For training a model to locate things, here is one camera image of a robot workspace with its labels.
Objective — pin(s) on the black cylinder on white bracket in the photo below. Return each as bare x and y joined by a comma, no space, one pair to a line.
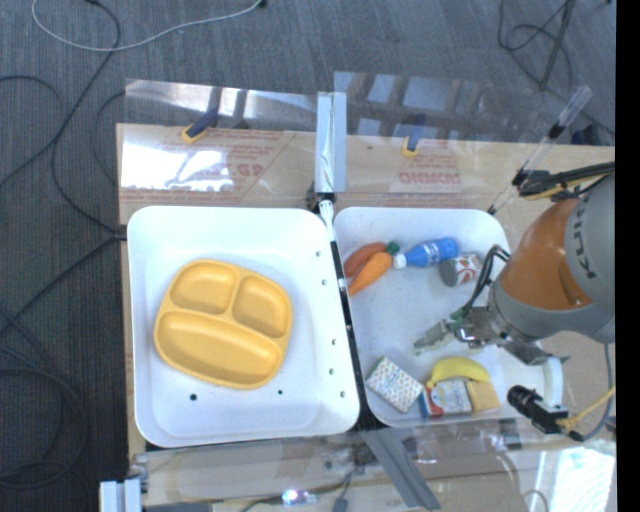
535,404

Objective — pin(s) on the dark orange carrot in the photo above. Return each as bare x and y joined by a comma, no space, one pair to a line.
362,256

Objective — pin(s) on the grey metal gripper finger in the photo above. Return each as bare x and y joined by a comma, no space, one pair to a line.
434,345
439,330

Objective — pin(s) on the white plastic tray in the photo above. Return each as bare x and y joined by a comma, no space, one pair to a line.
400,320
225,235

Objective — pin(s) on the yellow cheese block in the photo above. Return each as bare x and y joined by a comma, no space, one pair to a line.
484,396

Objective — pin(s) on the white and red carton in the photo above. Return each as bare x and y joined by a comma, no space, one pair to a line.
450,399

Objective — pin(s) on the light orange carrot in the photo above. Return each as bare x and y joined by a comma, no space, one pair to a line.
371,272

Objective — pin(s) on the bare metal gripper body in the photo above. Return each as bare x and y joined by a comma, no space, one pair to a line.
477,326

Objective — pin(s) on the brown cardboard board, red print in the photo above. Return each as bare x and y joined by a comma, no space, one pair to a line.
280,165

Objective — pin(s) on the yellow divided plate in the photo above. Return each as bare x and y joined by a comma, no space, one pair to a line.
220,345

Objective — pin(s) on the white and orange small can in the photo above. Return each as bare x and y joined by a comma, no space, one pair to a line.
462,270

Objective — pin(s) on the yellow banana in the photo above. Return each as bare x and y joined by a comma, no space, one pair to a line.
457,367

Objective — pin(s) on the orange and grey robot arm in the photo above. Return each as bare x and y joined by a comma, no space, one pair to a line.
545,270

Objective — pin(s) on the white carton with orange pattern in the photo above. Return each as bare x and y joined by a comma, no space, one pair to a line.
394,385

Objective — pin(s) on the blue bottle with white cap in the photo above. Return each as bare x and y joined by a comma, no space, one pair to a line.
430,252

